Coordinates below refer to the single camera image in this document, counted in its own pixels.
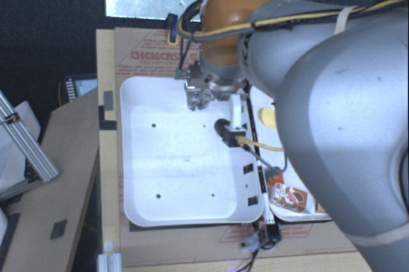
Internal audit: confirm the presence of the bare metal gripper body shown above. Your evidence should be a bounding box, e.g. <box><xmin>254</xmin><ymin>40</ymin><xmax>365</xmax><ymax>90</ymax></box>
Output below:
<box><xmin>183</xmin><ymin>61</ymin><xmax>247</xmax><ymax>104</ymax></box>

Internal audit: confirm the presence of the brown cardboard board, red print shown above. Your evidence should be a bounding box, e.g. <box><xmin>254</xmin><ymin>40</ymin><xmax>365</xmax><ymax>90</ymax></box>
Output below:
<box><xmin>112</xmin><ymin>26</ymin><xmax>364</xmax><ymax>269</ymax></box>

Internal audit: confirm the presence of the white plastic tray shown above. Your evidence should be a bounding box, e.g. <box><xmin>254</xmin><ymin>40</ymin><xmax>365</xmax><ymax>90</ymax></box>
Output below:
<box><xmin>120</xmin><ymin>75</ymin><xmax>266</xmax><ymax>228</ymax></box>
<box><xmin>248</xmin><ymin>85</ymin><xmax>334</xmax><ymax>223</ymax></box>

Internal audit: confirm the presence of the yellow banana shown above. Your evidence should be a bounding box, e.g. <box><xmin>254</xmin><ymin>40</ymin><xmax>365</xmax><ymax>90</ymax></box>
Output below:
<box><xmin>258</xmin><ymin>107</ymin><xmax>279</xmax><ymax>130</ymax></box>

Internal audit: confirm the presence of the thin black and white rod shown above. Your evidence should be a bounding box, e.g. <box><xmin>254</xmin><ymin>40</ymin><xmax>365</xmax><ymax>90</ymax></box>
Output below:
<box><xmin>243</xmin><ymin>81</ymin><xmax>276</xmax><ymax>227</ymax></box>

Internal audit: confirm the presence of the red and green toy fruit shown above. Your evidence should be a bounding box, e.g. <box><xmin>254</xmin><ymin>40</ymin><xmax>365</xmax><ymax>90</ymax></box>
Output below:
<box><xmin>264</xmin><ymin>167</ymin><xmax>284</xmax><ymax>185</ymax></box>

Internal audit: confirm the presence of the brown and white carton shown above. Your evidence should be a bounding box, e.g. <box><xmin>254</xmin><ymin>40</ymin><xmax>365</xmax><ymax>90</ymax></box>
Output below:
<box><xmin>270</xmin><ymin>182</ymin><xmax>310</xmax><ymax>211</ymax></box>

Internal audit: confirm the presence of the black cylinder on white bracket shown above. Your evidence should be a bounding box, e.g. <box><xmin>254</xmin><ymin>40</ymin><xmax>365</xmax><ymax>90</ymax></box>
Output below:
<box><xmin>213</xmin><ymin>93</ymin><xmax>249</xmax><ymax>148</ymax></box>

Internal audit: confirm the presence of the black block with thin wires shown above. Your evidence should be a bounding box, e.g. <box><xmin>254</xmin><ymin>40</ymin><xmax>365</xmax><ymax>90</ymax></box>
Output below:
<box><xmin>256</xmin><ymin>223</ymin><xmax>282</xmax><ymax>250</ymax></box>

